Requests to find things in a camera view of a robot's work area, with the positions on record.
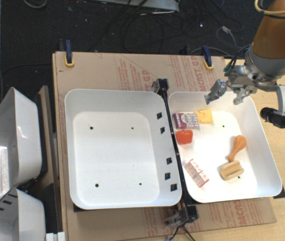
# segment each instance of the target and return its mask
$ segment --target cardboard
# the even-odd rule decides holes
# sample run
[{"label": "cardboard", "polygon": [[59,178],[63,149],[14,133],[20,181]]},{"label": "cardboard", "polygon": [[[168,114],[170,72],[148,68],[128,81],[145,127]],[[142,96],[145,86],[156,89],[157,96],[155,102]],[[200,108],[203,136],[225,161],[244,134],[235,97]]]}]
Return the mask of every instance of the cardboard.
[{"label": "cardboard", "polygon": [[[64,98],[72,89],[151,91],[157,78],[167,78],[169,92],[210,91],[217,78],[226,80],[225,60],[213,57],[208,70],[203,56],[103,54],[73,52],[74,66],[64,63],[64,52],[53,54],[57,141],[63,230],[67,240],[116,241],[172,235],[165,226],[172,207],[105,209],[74,212],[70,198]],[[269,198],[197,205],[199,219],[187,225],[191,232],[275,222]]]}]

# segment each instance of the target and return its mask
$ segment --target blue clamp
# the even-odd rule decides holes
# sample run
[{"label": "blue clamp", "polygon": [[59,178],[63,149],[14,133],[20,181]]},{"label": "blue clamp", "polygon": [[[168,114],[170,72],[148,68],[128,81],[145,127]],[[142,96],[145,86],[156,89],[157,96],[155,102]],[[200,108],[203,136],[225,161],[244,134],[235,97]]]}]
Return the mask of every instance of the blue clamp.
[{"label": "blue clamp", "polygon": [[69,39],[65,40],[65,46],[66,46],[66,55],[64,56],[65,65],[67,67],[73,67],[74,59],[72,55],[71,41]]},{"label": "blue clamp", "polygon": [[214,68],[213,64],[212,64],[212,57],[211,54],[209,52],[209,49],[207,48],[207,46],[202,46],[202,53],[201,55],[204,56],[205,60],[204,60],[204,65],[207,69],[211,70]]}]

